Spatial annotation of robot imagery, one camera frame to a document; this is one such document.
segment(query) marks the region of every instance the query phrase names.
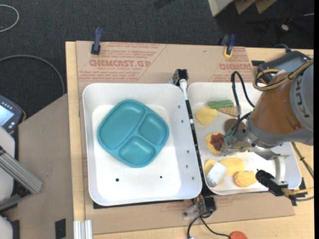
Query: cardboard sheet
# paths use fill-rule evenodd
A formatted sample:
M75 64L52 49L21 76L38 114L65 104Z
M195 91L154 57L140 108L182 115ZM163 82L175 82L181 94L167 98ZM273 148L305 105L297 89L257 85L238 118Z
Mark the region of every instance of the cardboard sheet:
M253 69L244 47L234 47L230 59L224 47L204 45L102 42L100 55L92 55L91 41L77 41L77 69L80 99L82 163L86 219L93 221L94 234L187 226L183 210L190 200L125 207L95 209L88 192L87 154L82 92L95 82L168 83L176 69L187 69L194 82L230 82L233 71L245 82L253 79ZM214 197L217 211L208 223L262 219L294 215L291 202L270 193L249 193Z

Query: black floor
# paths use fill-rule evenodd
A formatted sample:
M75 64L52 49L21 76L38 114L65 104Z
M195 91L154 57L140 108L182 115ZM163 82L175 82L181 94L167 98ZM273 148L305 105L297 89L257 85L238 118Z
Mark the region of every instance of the black floor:
M252 5L241 15L231 3L213 17L208 0L0 0L19 12L18 23L0 32L0 95L31 116L62 95L61 83L45 59L65 77L65 42L102 41L217 45L224 34L236 35L236 46L314 48L314 0L278 0L259 14ZM0 6L0 31L15 21L12 9ZM284 22L288 33L279 31Z

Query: white cable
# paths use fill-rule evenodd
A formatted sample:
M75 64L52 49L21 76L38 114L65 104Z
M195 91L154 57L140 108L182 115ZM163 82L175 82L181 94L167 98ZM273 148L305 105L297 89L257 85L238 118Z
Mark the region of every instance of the white cable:
M18 12L14 7L12 7L12 6L10 6L10 5L0 4L0 7L8 7L8 8L10 8L10 9L12 9L12 10L14 10L14 11L16 12L16 21L15 21L15 23L13 23L13 25L11 25L11 26L8 27L8 28L5 28L5 29L3 29L3 30L0 30L0 33L1 33L1 32L7 31L7 30L13 28L13 27L18 23L18 21L19 21L19 12Z

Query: blue divided plate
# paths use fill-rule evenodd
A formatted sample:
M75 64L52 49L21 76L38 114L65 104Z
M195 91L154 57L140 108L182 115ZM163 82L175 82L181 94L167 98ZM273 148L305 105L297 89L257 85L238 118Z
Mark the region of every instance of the blue divided plate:
M166 122L135 100L119 102L99 125L99 143L117 159L132 167L151 163L169 135Z

